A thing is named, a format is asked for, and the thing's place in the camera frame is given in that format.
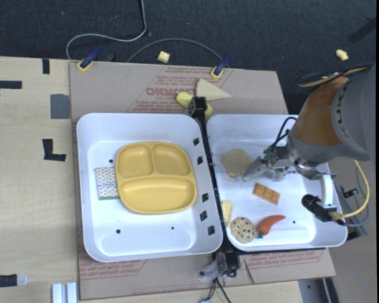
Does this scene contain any black cylinder on white bracket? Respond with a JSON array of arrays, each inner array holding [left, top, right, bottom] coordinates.
[[301, 172, 347, 226]]

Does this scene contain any orange waffle biscuit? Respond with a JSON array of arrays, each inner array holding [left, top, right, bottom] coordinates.
[[252, 182, 281, 206]]

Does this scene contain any brown cardboard board red print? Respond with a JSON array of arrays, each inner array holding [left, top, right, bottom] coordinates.
[[68, 61, 337, 301]]

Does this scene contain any tan triangular bread slice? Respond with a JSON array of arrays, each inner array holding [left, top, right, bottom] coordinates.
[[195, 78, 233, 102]]

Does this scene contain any yellow divided plate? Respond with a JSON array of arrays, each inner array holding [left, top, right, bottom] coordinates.
[[114, 141, 198, 215]]

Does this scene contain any pale yellow cheese wedge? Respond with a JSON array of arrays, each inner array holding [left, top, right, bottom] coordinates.
[[220, 199, 234, 228]]

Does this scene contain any thin black rod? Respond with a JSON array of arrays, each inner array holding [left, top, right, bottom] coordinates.
[[196, 107, 232, 256]]

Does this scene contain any orange carrot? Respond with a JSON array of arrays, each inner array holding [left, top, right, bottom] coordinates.
[[255, 214, 287, 239]]

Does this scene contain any chocolate chip cookie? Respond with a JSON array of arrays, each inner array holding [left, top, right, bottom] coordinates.
[[229, 216, 257, 244]]

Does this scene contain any white plastic tray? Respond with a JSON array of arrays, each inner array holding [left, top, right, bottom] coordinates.
[[76, 112, 224, 263], [205, 114, 349, 253]]

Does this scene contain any black block with thin wires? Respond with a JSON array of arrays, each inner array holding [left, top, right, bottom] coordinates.
[[188, 96, 208, 118], [214, 249, 241, 273]]

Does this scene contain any yellow corn cob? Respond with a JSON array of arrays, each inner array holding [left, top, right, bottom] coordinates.
[[176, 92, 214, 117]]

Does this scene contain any white patterned packet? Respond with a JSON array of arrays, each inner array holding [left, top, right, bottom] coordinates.
[[93, 166, 121, 201]]

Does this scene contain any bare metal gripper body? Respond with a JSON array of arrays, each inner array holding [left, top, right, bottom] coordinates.
[[263, 146, 317, 177]]

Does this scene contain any tan toast slice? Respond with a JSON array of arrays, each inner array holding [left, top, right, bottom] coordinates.
[[220, 148, 254, 179]]

